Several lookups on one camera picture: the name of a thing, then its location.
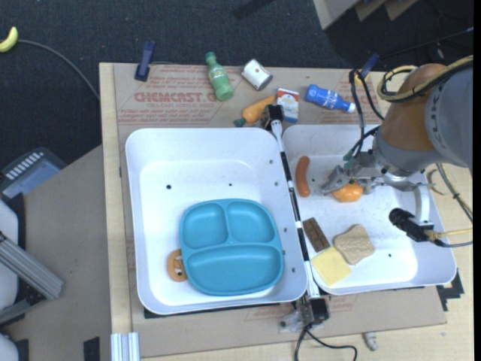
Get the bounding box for brown chocolate bar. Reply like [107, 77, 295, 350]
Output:
[302, 217, 331, 253]

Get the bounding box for black block with thin wires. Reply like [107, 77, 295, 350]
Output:
[305, 297, 331, 323]
[264, 104, 284, 124]

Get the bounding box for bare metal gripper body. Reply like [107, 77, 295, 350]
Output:
[343, 151, 428, 193]

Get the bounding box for brown cardboard board red print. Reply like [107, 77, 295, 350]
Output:
[112, 62, 448, 359]

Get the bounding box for green bottle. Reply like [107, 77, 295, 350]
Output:
[204, 51, 235, 102]

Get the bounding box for thin black and white rod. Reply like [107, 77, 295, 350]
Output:
[271, 120, 321, 299]

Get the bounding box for orange toy pepper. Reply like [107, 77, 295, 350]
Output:
[331, 180, 365, 204]

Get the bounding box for orange-red sausage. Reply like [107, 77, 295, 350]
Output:
[294, 155, 312, 199]

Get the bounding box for white plastic tray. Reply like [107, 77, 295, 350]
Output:
[281, 123, 458, 296]
[125, 126, 310, 316]

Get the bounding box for white can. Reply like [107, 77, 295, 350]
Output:
[240, 58, 274, 91]

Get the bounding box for blue divided plate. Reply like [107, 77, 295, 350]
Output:
[178, 198, 285, 297]

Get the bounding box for black cylinder on white bracket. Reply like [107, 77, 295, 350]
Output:
[388, 184, 436, 243]

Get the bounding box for beige bread slice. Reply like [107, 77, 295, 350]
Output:
[332, 223, 376, 266]

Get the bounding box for blue bottle white cap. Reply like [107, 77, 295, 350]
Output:
[304, 83, 357, 114]

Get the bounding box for orange pretzel biscuit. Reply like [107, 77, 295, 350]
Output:
[166, 248, 189, 283]

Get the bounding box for orange carrot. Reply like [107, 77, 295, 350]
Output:
[232, 95, 277, 129]

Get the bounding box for yellow banana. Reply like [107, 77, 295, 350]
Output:
[0, 26, 20, 53]

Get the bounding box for yellow cheese slice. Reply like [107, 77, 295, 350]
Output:
[310, 247, 352, 288]

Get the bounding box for white and orange carton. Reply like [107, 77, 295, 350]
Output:
[275, 86, 301, 124]

